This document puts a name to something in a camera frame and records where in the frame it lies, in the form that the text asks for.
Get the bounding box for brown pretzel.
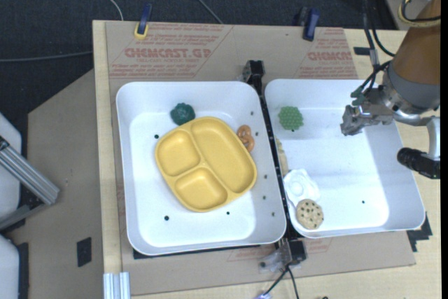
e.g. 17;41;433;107
236;124;257;153

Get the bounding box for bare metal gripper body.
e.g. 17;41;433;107
359;85;440;127

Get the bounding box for light green grapes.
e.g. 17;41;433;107
277;105;305;132

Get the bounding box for yellow divided plate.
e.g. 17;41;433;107
154;116;258;214

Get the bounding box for white fried egg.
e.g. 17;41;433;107
283;168;321;202

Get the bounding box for dark green broccoli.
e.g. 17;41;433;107
169;102;197;127

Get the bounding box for white plastic tray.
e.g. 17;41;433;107
264;78;427;240
115;81;288;256

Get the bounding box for beige bread slice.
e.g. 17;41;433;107
274;136;291;174

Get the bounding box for black cylinder on white bracket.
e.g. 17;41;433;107
396;115;442;180

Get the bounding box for black block with thin wires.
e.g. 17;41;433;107
279;239;308;264
241;59;265;85

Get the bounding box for brown cardboard board red print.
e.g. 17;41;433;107
104;21;417;297

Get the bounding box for beige chocolate chip cookie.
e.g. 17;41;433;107
295;198;325;230

